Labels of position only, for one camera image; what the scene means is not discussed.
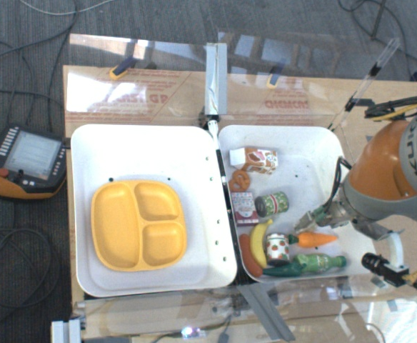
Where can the yellow banana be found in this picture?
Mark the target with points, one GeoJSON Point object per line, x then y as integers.
{"type": "Point", "coordinates": [256, 243]}

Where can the green plastic bottle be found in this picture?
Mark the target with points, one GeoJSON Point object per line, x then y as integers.
{"type": "Point", "coordinates": [319, 263]}

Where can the dark green cucumber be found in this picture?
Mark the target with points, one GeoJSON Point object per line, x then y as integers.
{"type": "Point", "coordinates": [283, 271]}

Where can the green can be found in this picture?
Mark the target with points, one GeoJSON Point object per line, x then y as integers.
{"type": "Point", "coordinates": [272, 204]}

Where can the orange carrot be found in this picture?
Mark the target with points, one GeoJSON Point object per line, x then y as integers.
{"type": "Point", "coordinates": [315, 239]}

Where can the brown pretzel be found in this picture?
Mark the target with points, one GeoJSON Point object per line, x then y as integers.
{"type": "Point", "coordinates": [234, 185]}

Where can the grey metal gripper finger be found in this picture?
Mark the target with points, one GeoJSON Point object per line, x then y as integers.
{"type": "Point", "coordinates": [309, 226]}
{"type": "Point", "coordinates": [305, 217]}

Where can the white and brown carton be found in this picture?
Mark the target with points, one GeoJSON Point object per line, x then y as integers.
{"type": "Point", "coordinates": [255, 160]}

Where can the brown cardboard board, red print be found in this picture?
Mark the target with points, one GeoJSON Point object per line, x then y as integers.
{"type": "Point", "coordinates": [180, 95]}

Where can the white can with red print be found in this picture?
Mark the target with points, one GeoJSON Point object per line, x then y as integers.
{"type": "Point", "coordinates": [278, 249]}

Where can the yellow divided plate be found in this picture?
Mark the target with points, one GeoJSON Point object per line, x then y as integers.
{"type": "Point", "coordinates": [123, 223]}

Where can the white plastic tray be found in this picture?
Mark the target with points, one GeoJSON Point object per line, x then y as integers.
{"type": "Point", "coordinates": [140, 148]}
{"type": "Point", "coordinates": [308, 166]}

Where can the red-brown sausage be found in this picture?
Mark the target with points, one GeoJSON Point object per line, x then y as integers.
{"type": "Point", "coordinates": [248, 257]}

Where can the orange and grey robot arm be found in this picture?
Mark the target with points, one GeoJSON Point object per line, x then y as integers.
{"type": "Point", "coordinates": [380, 163]}

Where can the black cylinder on white bracket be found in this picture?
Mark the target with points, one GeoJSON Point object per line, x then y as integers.
{"type": "Point", "coordinates": [385, 264]}

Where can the red and white small carton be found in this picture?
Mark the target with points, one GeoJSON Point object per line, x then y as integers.
{"type": "Point", "coordinates": [244, 207]}

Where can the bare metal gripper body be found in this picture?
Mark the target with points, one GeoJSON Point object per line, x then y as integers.
{"type": "Point", "coordinates": [335, 213]}

